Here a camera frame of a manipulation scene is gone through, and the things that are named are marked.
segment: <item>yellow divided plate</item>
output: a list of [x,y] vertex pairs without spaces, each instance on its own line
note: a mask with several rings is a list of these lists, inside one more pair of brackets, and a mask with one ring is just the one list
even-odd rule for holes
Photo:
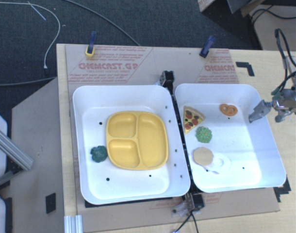
[[159,116],[143,111],[112,114],[106,126],[108,157],[117,167],[150,170],[168,158],[167,134]]

